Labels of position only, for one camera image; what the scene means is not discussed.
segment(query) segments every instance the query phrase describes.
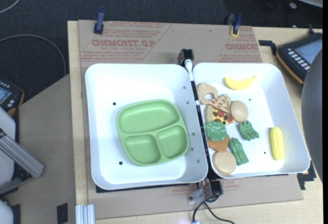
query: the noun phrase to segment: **black cable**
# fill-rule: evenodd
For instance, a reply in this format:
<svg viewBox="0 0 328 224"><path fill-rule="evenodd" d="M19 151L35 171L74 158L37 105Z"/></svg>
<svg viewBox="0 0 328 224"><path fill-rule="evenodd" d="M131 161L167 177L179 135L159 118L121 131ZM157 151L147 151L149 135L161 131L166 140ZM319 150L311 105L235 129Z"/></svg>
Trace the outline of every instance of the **black cable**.
<svg viewBox="0 0 328 224"><path fill-rule="evenodd" d="M41 39L41 40L44 40L44 41L50 43L58 51L58 53L60 54L60 56L61 56L61 58L63 60L63 65L64 65L64 75L63 76L66 75L66 62L65 62L65 58L64 58L62 52L60 51L60 49L53 42L51 42L50 40L48 40L48 39L46 39L46 38L44 38L42 36L38 36L38 35L34 35L34 34L18 34L18 35L12 35L12 36L8 36L8 37L5 37L3 39L0 39L0 43L1 42L4 42L4 41L7 41L9 39L18 38L18 37L34 37L34 38L38 38L38 39Z"/></svg>
<svg viewBox="0 0 328 224"><path fill-rule="evenodd" d="M214 202L214 201L216 201L217 199L218 199L218 196L217 196L213 201L211 201L211 200L209 199L210 201L208 201L208 202ZM210 207L206 204L206 202L207 202L207 200L205 199L204 201L202 201L201 203L199 203L199 205L194 209L194 212L193 212L193 218L192 218L193 222L196 221L195 216L196 216L196 212L197 212L197 210L199 209L199 207L200 207L202 204L204 204L204 205L208 208L208 210L210 211L210 213L211 213L216 219L221 220L221 221L224 221L224 222L229 222L229 223L231 223L231 224L235 224L235 223L232 222L231 220L227 220L227 219L219 218L218 216L216 216L216 215L213 213L213 211L210 209Z"/></svg>

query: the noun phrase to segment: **black device with orange trim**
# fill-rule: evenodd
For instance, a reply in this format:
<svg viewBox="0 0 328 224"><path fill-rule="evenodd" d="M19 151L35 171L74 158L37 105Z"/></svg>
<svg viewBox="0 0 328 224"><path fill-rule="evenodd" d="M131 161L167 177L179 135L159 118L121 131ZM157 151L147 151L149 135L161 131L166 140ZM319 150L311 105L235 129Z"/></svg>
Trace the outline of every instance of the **black device with orange trim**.
<svg viewBox="0 0 328 224"><path fill-rule="evenodd" d="M16 108L23 103L23 90L11 81L0 76L0 107L10 116L13 116Z"/></svg>
<svg viewBox="0 0 328 224"><path fill-rule="evenodd" d="M306 38L279 47L276 56L293 78L303 84L311 63L321 49L322 33L310 32Z"/></svg>

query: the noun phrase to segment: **white tray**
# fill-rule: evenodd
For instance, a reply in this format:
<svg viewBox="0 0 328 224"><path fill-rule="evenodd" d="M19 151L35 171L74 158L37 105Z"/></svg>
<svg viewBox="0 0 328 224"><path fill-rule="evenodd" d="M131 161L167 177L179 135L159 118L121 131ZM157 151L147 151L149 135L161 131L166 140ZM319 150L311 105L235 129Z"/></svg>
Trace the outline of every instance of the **white tray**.
<svg viewBox="0 0 328 224"><path fill-rule="evenodd" d="M231 90L226 76L258 78L248 89ZM260 137L242 139L237 123L227 125L230 137L239 139L249 162L222 178L300 173L310 165L302 137L280 71L270 64L201 63L193 69L196 85L214 86L218 95L240 100L249 109L248 120ZM106 190L172 185L203 180L208 172L194 95L187 71L175 64L94 64L86 71L90 127L91 171L95 183ZM126 105L165 99L179 109L189 135L188 152L176 160L155 166L138 166L127 157L116 126L116 117ZM201 105L204 117L205 106ZM274 160L270 129L278 126L284 137L284 160ZM210 158L214 150L209 148Z"/></svg>
<svg viewBox="0 0 328 224"><path fill-rule="evenodd" d="M178 65L95 64L86 71L91 171L106 190L199 182L208 164L187 71ZM165 99L178 108L189 135L188 152L173 161L138 166L121 143L116 117L121 108Z"/></svg>
<svg viewBox="0 0 328 224"><path fill-rule="evenodd" d="M252 85L243 90L229 89L225 77L243 80L257 75ZM249 162L237 166L233 173L222 175L212 165L215 173L223 178L240 178L261 175L300 173L310 166L309 153L299 128L283 77L278 68L270 64L215 64L201 63L193 69L196 85L210 84L218 95L227 94L231 101L240 100L249 110L248 121L259 133L259 138L247 141L238 130L238 123L226 126L227 134L237 138ZM204 116L205 105L201 105ZM279 127L283 134L284 159L275 160L270 144L270 129ZM215 150L209 148L212 156Z"/></svg>

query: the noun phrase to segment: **yellow banana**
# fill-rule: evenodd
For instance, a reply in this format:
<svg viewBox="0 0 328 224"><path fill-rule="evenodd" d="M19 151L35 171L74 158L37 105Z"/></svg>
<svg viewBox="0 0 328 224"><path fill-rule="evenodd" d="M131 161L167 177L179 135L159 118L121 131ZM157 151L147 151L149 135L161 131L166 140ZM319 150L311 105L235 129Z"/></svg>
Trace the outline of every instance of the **yellow banana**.
<svg viewBox="0 0 328 224"><path fill-rule="evenodd" d="M272 154L275 160L284 158L282 132L279 127L273 127L270 131Z"/></svg>
<svg viewBox="0 0 328 224"><path fill-rule="evenodd" d="M250 87L255 78L257 78L256 75L245 80L236 80L231 77L225 77L224 82L231 89L241 90Z"/></svg>

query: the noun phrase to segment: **pickle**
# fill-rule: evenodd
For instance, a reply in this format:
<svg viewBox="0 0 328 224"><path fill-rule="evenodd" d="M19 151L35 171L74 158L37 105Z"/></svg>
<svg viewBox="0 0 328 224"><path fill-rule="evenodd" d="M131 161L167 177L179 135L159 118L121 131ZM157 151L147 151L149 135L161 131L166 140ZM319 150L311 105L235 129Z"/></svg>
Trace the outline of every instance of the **pickle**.
<svg viewBox="0 0 328 224"><path fill-rule="evenodd" d="M279 127L273 127L270 131L272 154L275 160L284 158L282 132Z"/></svg>

